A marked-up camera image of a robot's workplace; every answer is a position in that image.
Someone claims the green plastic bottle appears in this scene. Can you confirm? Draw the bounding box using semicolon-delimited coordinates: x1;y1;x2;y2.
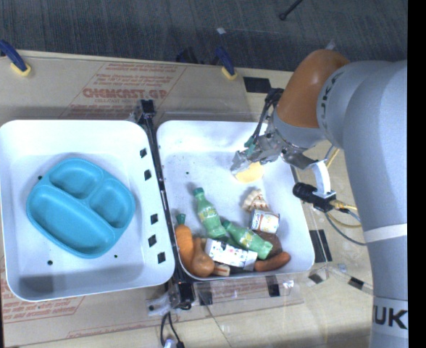
222;220;274;261
192;186;229;240

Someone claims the brown cardboard board red print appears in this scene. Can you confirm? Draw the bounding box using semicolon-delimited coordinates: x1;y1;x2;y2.
0;49;308;347

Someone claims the orange-brown sausage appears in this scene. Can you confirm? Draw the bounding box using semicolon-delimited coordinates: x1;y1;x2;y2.
253;251;292;273

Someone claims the white plastic tray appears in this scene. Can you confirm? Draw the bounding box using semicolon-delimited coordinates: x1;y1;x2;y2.
156;120;316;281
0;119;176;302

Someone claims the dark brown doughnut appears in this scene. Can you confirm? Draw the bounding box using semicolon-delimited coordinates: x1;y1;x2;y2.
259;230;284;255

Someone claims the black cylinder on white bracket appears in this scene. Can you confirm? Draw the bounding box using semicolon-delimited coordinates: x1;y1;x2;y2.
292;158;339;213

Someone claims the blue divided plate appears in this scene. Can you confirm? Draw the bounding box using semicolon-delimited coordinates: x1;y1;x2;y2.
25;157;137;260

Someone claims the white printed carton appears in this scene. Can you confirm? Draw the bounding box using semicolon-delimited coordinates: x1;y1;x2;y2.
203;238;259;271

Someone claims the white printed can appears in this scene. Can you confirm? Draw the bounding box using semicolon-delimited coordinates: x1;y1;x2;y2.
249;208;281;235

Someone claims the black block with thin wires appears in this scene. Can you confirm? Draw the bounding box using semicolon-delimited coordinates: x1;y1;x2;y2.
138;99;157;123
167;279;196;310

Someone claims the brown pear-shaped toy food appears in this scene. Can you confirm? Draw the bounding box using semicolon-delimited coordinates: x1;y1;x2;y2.
191;236;216;278

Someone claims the orange carrot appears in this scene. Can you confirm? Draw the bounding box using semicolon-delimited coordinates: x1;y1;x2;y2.
174;212;196;268

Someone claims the beige lumpy toy food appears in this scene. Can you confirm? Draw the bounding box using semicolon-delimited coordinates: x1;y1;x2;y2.
241;188;270;212

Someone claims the small bread slice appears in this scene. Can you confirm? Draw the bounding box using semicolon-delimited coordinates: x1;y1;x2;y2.
212;262;232;278

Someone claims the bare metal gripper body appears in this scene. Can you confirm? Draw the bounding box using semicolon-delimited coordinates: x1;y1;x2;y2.
249;131;291;166

